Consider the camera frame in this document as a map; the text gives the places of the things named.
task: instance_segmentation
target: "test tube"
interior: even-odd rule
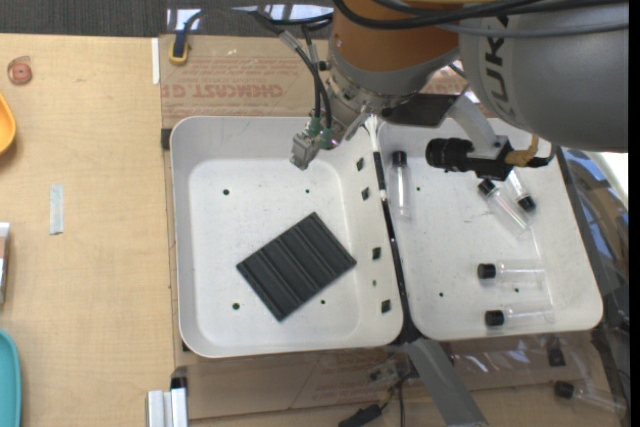
[[[522,210],[530,214],[536,209],[536,202],[533,201],[531,193],[527,190],[523,184],[522,178],[518,175],[515,169],[509,173],[505,183],[507,184],[507,189],[511,193],[514,201]]]
[[[508,305],[499,310],[487,310],[484,314],[484,321],[489,329],[501,330],[553,324],[555,317],[551,303],[536,301]]]
[[[478,278],[483,283],[540,286],[545,273],[539,260],[504,260],[478,264]]]
[[[389,203],[405,219],[411,218],[412,193],[411,170],[407,164],[407,154],[404,151],[395,151],[389,172]]]
[[[491,180],[482,180],[478,184],[478,190],[486,199],[491,211],[514,235],[522,235],[529,229],[531,218]]]
[[[603,409],[622,418],[627,412],[627,402],[622,397],[599,389],[589,389],[581,383],[556,381],[553,385],[556,397]]]

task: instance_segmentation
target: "black cable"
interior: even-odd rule
[[[320,23],[320,22],[331,22],[331,19],[333,18],[333,13],[327,13],[324,15],[318,15],[318,16],[312,16],[309,18],[300,18],[297,20],[289,20],[289,19],[285,19],[285,20],[274,20],[272,18],[267,18],[264,15],[263,16],[265,19],[269,20],[273,25],[287,25],[287,26],[291,26],[291,25],[310,25],[310,24],[314,24],[314,23]]]
[[[533,157],[529,162],[527,162],[527,167],[538,168],[549,165],[549,162],[553,160],[557,150],[557,146],[552,144],[548,157]]]
[[[314,32],[314,31],[319,31],[320,29],[324,29],[325,27],[331,25],[331,22],[333,21],[333,14],[331,19],[322,21],[322,22],[317,22],[314,23],[312,25],[306,25],[305,27],[307,27],[307,29],[309,29],[309,31]]]
[[[302,33],[304,34],[304,39],[307,42],[307,52],[309,52],[311,49],[311,45],[313,45],[313,40],[311,39],[309,28],[306,25],[302,26]],[[311,64],[313,65],[314,68],[317,66],[316,63],[311,63]],[[314,83],[313,84],[313,100],[314,100],[313,115],[316,118],[319,118],[320,117],[320,89],[318,88],[318,84],[316,83],[315,76],[313,77],[313,83]]]
[[[407,4],[401,0],[371,0],[379,5],[387,7],[400,13],[421,16],[427,14],[441,13],[442,10],[418,8]],[[568,9],[580,9],[583,7],[602,6],[610,4],[628,3],[629,0],[549,0],[529,6],[505,10],[504,15],[525,14],[545,11],[563,11]]]
[[[257,11],[248,11],[247,14],[253,17],[254,20],[256,20],[260,25],[262,25],[262,27],[267,29],[269,32],[274,33],[276,36],[280,36],[280,34],[284,32],[284,29],[279,29],[278,27],[274,26],[271,23],[271,20],[268,20]],[[331,114],[331,104],[329,103],[329,95],[327,94],[327,91],[325,90],[324,85],[322,84],[322,78],[320,77],[320,72],[318,71],[317,66],[315,66],[311,62],[311,59],[309,59],[309,56],[305,54],[302,48],[297,47],[295,49],[295,52],[300,56],[304,64],[307,66],[307,68],[311,72],[311,75],[313,76],[314,97],[317,99],[314,106],[314,114],[316,117],[320,117],[320,97],[322,97],[322,100],[324,101],[324,105],[325,105],[325,114],[326,114],[325,126],[327,128],[331,128],[331,124],[333,120],[332,114]]]
[[[398,385],[398,403],[400,405],[400,427],[405,427],[404,398],[402,397],[403,385],[404,385],[404,379],[400,381],[400,384]]]
[[[173,55],[175,57],[183,56],[187,46],[187,36],[191,31],[193,24],[202,17],[202,11],[191,15],[182,26],[182,29],[176,30],[176,38],[173,42]]]
[[[326,128],[331,128],[331,124],[333,121],[333,117],[331,114],[331,104],[329,103],[329,95],[327,94],[327,91],[324,88],[324,85],[322,84],[322,78],[320,77],[320,72],[318,71],[318,68],[311,62],[311,59],[309,59],[309,56],[307,56],[307,54],[304,53],[304,50],[302,50],[301,48],[297,48],[296,53],[302,58],[302,60],[304,61],[304,64],[307,65],[307,68],[313,75],[314,86],[322,96],[322,102],[324,103],[324,112],[325,112],[325,118],[326,118],[325,126]]]
[[[351,11],[344,0],[332,0],[336,8],[339,9],[349,20],[370,29],[415,29],[420,27],[430,27],[442,23],[455,22],[468,18],[481,18],[486,16],[502,16],[506,9],[529,5],[541,0],[496,0],[485,4],[475,4],[473,6],[460,9],[450,9],[436,12],[430,15],[416,16],[413,18],[396,20],[375,20],[365,18]]]
[[[414,16],[422,16],[429,14],[441,14],[443,11],[440,9],[424,9],[417,8],[410,5],[396,4],[390,2],[390,0],[372,0],[376,4],[384,6],[398,13],[410,14]],[[521,7],[505,9],[501,14],[510,15],[523,15],[531,13],[547,13],[556,11],[569,11],[573,9],[583,9],[587,7],[608,6],[612,4],[625,4],[629,0],[545,0],[538,1],[533,4],[528,4]]]

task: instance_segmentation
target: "ribbed black pad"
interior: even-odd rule
[[[283,320],[356,264],[315,212],[237,265]]]

